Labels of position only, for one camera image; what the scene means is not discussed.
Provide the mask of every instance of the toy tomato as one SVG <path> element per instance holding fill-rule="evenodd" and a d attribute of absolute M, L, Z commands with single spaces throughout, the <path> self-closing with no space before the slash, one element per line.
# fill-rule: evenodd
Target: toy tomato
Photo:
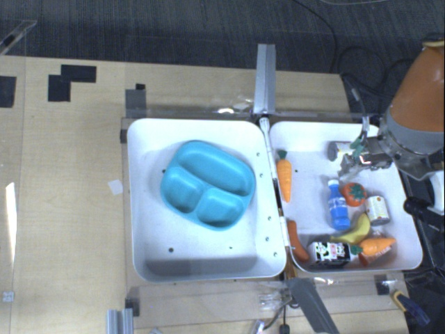
<path fill-rule="evenodd" d="M 342 189 L 341 194 L 346 199 L 346 204 L 351 207 L 358 207 L 366 200 L 366 191 L 360 183 L 347 183 Z"/>

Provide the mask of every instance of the blue plate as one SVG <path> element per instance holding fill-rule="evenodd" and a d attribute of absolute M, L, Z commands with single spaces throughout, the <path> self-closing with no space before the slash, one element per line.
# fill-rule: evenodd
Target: blue plate
<path fill-rule="evenodd" d="M 202 141 L 181 146 L 161 182 L 161 197 L 171 210 L 214 230 L 232 227 L 254 190 L 254 173 L 247 164 Z"/>

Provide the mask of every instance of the wooden table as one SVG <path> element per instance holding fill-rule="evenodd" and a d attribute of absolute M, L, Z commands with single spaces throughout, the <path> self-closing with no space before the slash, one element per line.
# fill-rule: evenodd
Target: wooden table
<path fill-rule="evenodd" d="M 96 66 L 96 83 L 71 83 L 71 102 L 48 102 L 48 75 L 60 74 L 62 64 Z M 106 311 L 123 309 L 127 295 L 124 205 L 122 194 L 113 195 L 108 185 L 122 180 L 119 135 L 125 89 L 145 84 L 151 107 L 228 107 L 253 100 L 255 71 L 2 57 L 0 75 L 11 74 L 18 78 L 15 106 L 0 109 L 0 120 L 7 126 L 4 139 L 20 140 L 23 131 L 23 144 L 15 144 L 16 157 L 9 165 L 21 170 L 17 247 L 14 271 L 4 271 L 0 284 L 13 289 L 15 298 L 0 307 L 0 331 L 104 333 Z M 342 82 L 331 74 L 278 72 L 277 107 L 348 112 Z M 20 113 L 22 127 L 17 122 Z M 10 269 L 8 247 L 3 242 L 0 246 L 1 265 Z M 397 288 L 406 292 L 403 276 L 392 276 Z M 324 296 L 340 332 L 408 333 L 403 313 L 389 296 L 377 296 L 372 276 L 364 276 L 362 283 L 367 280 L 371 285 L 362 294 L 331 291 Z M 164 334 L 241 334 L 252 328 L 251 312 L 238 313 L 239 320 L 208 322 L 234 318 L 198 312 L 207 301 L 221 301 L 218 295 L 209 297 L 188 287 L 180 293 L 175 289 L 179 294 L 170 296 L 173 285 L 147 286 Z M 249 301 L 246 308 L 258 312 L 257 298 L 241 298 Z M 230 303 L 221 302 L 217 308 L 229 311 Z M 287 321 L 295 332 L 312 333 L 301 310 L 288 311 Z M 280 323 L 267 333 L 277 333 Z M 155 325 L 135 333 L 149 333 Z"/>

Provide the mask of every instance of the toy banana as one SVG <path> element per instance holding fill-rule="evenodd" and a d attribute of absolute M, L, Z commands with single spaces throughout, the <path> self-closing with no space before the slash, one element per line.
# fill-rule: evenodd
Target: toy banana
<path fill-rule="evenodd" d="M 330 242 L 346 242 L 351 245 L 358 244 L 363 240 L 371 229 L 371 222 L 369 221 L 366 213 L 363 213 L 357 219 L 354 228 L 348 231 L 346 234 L 342 234 L 338 237 L 331 237 Z"/>

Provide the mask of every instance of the blue bottle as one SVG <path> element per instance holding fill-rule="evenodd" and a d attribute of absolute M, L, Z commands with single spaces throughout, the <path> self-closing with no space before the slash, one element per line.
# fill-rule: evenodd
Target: blue bottle
<path fill-rule="evenodd" d="M 348 207 L 346 199 L 341 195 L 339 190 L 339 181 L 330 180 L 327 186 L 331 190 L 329 197 L 329 212 L 331 213 L 331 226 L 338 231 L 350 228 L 350 220 L 348 218 Z"/>

